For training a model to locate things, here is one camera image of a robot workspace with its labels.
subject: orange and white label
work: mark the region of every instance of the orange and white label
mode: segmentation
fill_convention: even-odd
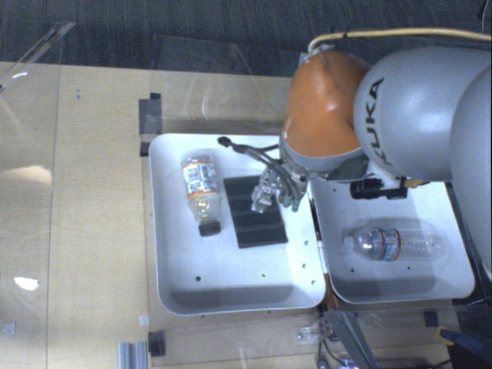
[[[182,169],[188,198],[202,194],[218,193],[215,168],[211,161],[198,161],[185,165]]]

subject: wooden surface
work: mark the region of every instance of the wooden surface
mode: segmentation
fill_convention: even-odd
[[[151,91],[160,92],[165,114],[176,118],[200,118],[205,113],[209,118],[239,116],[251,120],[261,115],[278,124],[289,83],[286,78],[61,67],[51,242],[45,247],[49,261],[45,258],[38,266],[45,266],[44,274],[49,276],[39,301],[42,304],[45,299],[47,304],[37,316],[37,331],[27,333],[32,336],[30,341],[29,337],[23,341],[12,338],[11,349],[0,347],[0,367],[113,369],[118,362],[118,342],[145,340],[151,328],[141,325],[141,316],[162,312],[155,291],[148,289],[155,280],[154,268],[152,264],[148,267],[147,261],[154,248],[151,239],[146,241],[149,214],[143,189],[145,159],[139,157],[139,98],[148,98]],[[42,205],[36,202],[32,207]],[[5,200],[2,206],[11,204]],[[28,217],[25,209],[23,218]],[[12,269],[14,264],[6,267]],[[30,312],[37,310],[32,304]],[[169,317],[155,316],[151,323],[156,326],[172,324],[178,329],[184,324],[179,318],[166,323]],[[273,343],[290,340],[293,330],[279,329],[277,336]],[[248,341],[254,345],[254,334],[242,337],[246,347]],[[405,348],[395,347],[395,343],[392,348],[377,345],[374,353],[378,357],[419,357],[433,363],[447,357],[442,344],[416,343]],[[38,354],[32,354],[36,348]],[[243,361],[170,367],[311,369],[316,350],[313,346],[313,354],[263,359],[246,353]],[[188,361],[200,361],[199,351],[187,352],[191,356]]]

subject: bottle cap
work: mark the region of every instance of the bottle cap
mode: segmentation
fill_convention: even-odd
[[[351,237],[350,235],[347,237],[344,237],[344,246],[348,250],[354,250],[355,238]]]
[[[208,221],[206,223],[200,224],[198,226],[200,235],[202,237],[208,237],[210,235],[215,235],[221,232],[221,223],[218,221]]]

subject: yellow cable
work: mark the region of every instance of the yellow cable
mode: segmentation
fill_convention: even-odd
[[[317,45],[325,41],[333,41],[341,38],[391,37],[395,35],[445,35],[447,37],[468,38],[475,41],[492,42],[491,35],[455,28],[389,28],[385,30],[350,30],[348,32],[319,35],[309,43],[307,52],[311,56]]]

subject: water bottle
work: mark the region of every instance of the water bottle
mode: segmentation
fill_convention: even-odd
[[[436,260],[445,244],[435,231],[419,228],[367,228],[344,239],[346,248],[375,261]]]
[[[188,207],[198,223],[201,236],[218,234],[221,196],[218,193],[217,173],[210,155],[194,153],[181,163],[188,193]]]

